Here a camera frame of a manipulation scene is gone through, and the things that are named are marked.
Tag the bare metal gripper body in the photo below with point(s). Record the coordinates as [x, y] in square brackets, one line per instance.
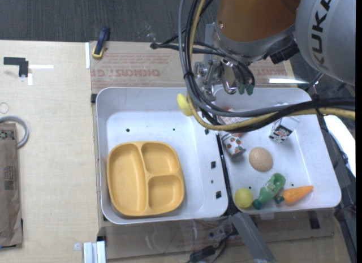
[226, 68]

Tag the yellow lemon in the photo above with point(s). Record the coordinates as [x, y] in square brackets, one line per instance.
[243, 198]

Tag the white plastic tray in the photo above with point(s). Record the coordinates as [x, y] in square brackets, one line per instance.
[158, 126]
[299, 165]

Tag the yellow banana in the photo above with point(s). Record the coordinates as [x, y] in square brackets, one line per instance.
[183, 105]

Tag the brown paper bag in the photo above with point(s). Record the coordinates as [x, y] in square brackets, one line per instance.
[10, 188]

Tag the white and orange carton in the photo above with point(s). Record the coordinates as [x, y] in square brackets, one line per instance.
[230, 120]

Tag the white carton with black print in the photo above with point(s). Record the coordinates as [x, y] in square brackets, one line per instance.
[280, 133]

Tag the white can with red print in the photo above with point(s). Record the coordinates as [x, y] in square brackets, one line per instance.
[234, 146]

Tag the green plastic bottle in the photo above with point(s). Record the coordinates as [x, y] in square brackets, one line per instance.
[268, 189]

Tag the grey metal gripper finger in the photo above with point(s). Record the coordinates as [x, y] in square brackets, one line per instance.
[204, 76]
[229, 85]

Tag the beige round bread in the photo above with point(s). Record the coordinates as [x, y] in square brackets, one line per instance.
[260, 159]

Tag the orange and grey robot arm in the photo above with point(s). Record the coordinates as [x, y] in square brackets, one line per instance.
[260, 7]

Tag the black cylinder on white bracket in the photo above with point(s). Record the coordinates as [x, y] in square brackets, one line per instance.
[284, 53]

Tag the brown cardboard board red print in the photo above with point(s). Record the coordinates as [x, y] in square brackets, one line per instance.
[133, 66]

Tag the thin black rod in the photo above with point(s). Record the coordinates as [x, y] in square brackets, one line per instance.
[224, 165]

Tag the orange carrot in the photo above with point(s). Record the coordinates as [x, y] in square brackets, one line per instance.
[295, 194]

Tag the yellow divided plate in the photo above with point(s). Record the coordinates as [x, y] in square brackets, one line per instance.
[133, 177]

